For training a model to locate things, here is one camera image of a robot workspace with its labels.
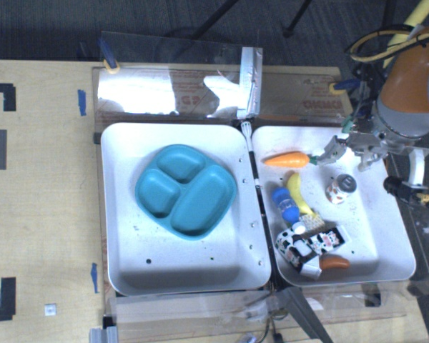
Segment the blue divided plate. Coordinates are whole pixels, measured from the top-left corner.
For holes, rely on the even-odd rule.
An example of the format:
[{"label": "blue divided plate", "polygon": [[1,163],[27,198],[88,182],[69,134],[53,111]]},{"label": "blue divided plate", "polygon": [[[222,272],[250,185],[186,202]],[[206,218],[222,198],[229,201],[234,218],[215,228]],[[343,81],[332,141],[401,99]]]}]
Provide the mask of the blue divided plate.
[{"label": "blue divided plate", "polygon": [[217,162],[186,145],[158,153],[135,186],[139,207],[156,223],[184,239],[207,236],[237,194],[233,176]]}]

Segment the gray carpet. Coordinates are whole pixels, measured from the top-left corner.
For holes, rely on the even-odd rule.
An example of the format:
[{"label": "gray carpet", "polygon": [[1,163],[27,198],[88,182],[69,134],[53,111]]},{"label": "gray carpet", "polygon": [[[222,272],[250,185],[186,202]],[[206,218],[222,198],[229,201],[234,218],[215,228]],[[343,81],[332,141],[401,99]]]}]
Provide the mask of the gray carpet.
[{"label": "gray carpet", "polygon": [[[98,56],[96,41],[102,31],[163,36],[174,29],[200,26],[224,1],[0,0],[0,59],[76,60],[80,41]],[[349,79],[352,62],[344,49],[380,27],[385,0],[316,0],[295,35],[283,38],[282,28],[292,21],[303,1],[241,0],[202,39],[260,46],[265,65],[338,66],[343,78]],[[403,23],[419,1],[398,0],[394,23]],[[429,146],[429,135],[423,143]],[[400,173],[407,173],[407,161],[399,159],[397,165]],[[426,182],[429,185],[429,165]],[[403,208],[403,214],[412,220],[423,245],[422,273],[426,275],[429,212]],[[429,295],[420,298],[428,316]]]}]

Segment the orange carrot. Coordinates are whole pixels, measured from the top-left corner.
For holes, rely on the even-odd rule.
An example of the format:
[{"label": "orange carrot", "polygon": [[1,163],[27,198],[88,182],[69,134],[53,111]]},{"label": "orange carrot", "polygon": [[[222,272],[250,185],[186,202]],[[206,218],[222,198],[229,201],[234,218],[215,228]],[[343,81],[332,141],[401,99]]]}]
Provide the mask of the orange carrot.
[{"label": "orange carrot", "polygon": [[289,152],[264,161],[266,165],[280,166],[284,168],[303,168],[309,162],[310,158],[308,155],[299,151]]}]

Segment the clear plastic panel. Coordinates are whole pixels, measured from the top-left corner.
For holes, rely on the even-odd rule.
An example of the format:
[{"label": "clear plastic panel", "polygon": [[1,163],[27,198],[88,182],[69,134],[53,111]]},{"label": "clear plastic panel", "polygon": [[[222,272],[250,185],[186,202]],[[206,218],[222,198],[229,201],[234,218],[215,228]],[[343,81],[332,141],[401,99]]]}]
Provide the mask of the clear plastic panel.
[{"label": "clear plastic panel", "polygon": [[[324,325],[404,317],[407,301],[412,299],[405,282],[368,288],[361,284],[307,288],[303,292]],[[286,342],[309,339],[283,309],[285,304],[283,291],[258,290],[112,297],[107,312],[125,342],[132,337],[133,342],[159,342],[224,334],[237,334],[231,342],[238,342],[246,333],[259,340],[273,325]]]},{"label": "clear plastic panel", "polygon": [[260,48],[109,32],[101,40],[109,68],[94,72],[97,119],[128,114],[142,121],[232,120],[259,114]]}]

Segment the toy banana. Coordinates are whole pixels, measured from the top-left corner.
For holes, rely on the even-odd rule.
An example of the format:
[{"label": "toy banana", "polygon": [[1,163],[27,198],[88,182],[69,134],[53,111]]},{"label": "toy banana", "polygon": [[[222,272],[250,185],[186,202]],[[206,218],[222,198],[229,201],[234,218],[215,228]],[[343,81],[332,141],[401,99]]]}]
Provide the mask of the toy banana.
[{"label": "toy banana", "polygon": [[316,214],[313,210],[308,206],[307,202],[303,199],[300,193],[300,174],[294,173],[286,183],[287,190],[291,193],[292,199],[294,199],[296,205],[299,207],[299,211],[301,214],[309,214],[312,217],[315,217]]}]

